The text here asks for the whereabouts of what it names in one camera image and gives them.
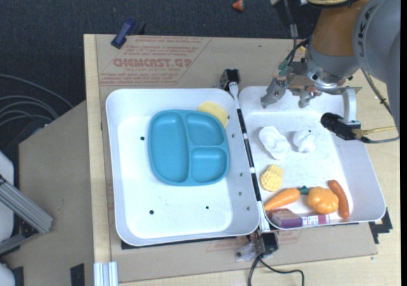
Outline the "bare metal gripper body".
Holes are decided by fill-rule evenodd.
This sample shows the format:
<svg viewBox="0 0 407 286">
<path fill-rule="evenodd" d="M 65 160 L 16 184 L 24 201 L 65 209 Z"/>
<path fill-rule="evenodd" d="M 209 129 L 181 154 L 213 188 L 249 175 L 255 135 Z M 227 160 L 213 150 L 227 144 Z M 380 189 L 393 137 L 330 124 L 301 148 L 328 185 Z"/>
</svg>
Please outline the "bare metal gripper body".
<svg viewBox="0 0 407 286">
<path fill-rule="evenodd" d="M 344 78 L 333 76 L 322 68 L 308 65 L 305 62 L 281 65 L 279 76 L 285 79 L 284 86 L 293 93 L 339 95 L 347 88 L 343 85 Z"/>
</svg>

